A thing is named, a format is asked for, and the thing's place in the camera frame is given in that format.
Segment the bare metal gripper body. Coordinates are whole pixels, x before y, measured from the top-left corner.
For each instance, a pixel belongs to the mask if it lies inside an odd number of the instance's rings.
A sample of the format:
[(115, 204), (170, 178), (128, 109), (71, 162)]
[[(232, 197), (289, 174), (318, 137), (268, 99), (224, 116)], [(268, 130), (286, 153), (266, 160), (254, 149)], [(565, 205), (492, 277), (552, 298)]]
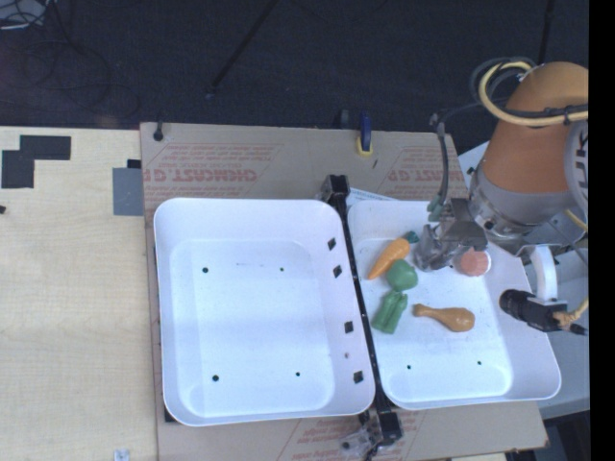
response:
[(496, 245), (517, 255), (541, 223), (524, 223), (505, 215), (483, 199), (450, 199), (443, 208), (439, 240), (446, 255), (467, 249), (483, 251)]

